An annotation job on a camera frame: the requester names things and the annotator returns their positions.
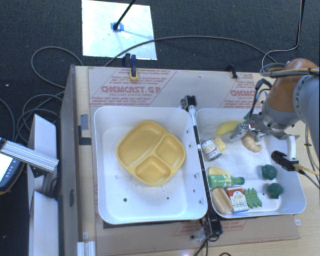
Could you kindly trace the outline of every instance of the white tray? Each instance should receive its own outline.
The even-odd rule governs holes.
[[[103,106],[93,117],[93,159],[98,180],[98,210],[110,224],[197,220],[208,209],[192,119],[174,107]],[[116,157],[120,140],[135,125],[152,120],[183,144],[186,158],[165,184],[138,181]]]
[[[248,109],[231,109],[231,108],[203,108],[196,114],[197,126],[200,141],[204,142],[210,138],[216,138],[218,127],[226,122],[239,121],[243,122],[243,117],[248,113]],[[236,140],[228,142],[227,134],[222,136],[227,149],[222,155],[208,161],[204,156],[205,169],[208,172],[210,167],[217,167],[231,173],[234,177],[244,177],[245,183],[243,189],[255,188],[259,199],[262,201],[262,207],[254,207],[249,211],[239,213],[227,213],[220,216],[233,218],[259,217],[270,215],[298,214],[306,207],[305,195],[295,171],[286,171],[271,159],[273,151],[280,151],[285,154],[288,152],[286,140],[278,140],[273,136],[265,136],[258,143],[262,145],[262,150],[253,153],[246,149],[242,141]],[[263,179],[261,166],[269,164],[277,169],[277,177],[273,180]],[[269,199],[266,187],[271,183],[279,183],[283,189],[283,194],[279,199]]]

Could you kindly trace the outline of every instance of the black pole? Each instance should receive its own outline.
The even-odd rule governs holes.
[[[127,9],[124,11],[124,13],[122,14],[122,16],[120,17],[120,19],[117,21],[116,24],[114,24],[113,30],[117,30],[118,26],[120,24],[120,22],[122,21],[122,19],[125,17],[125,15],[127,14],[127,12],[130,10],[131,6],[133,6],[133,4],[135,3],[136,0],[132,0],[131,3],[129,4],[129,6],[127,7]]]

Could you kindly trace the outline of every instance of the white can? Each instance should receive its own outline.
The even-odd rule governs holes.
[[[218,149],[217,145],[214,142],[214,139],[208,139],[201,144],[202,152],[205,154],[206,158],[211,161],[221,156],[221,152]]]

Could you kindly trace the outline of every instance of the can label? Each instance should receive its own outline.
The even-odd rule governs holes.
[[[217,145],[215,144],[212,138],[202,143],[201,148],[206,158],[208,158],[209,161],[221,155],[220,150],[218,149]]]

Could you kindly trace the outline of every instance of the green bottle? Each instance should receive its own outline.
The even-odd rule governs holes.
[[[233,185],[243,185],[245,179],[243,177],[233,177],[231,175],[209,175],[209,187],[214,188],[229,188]]]

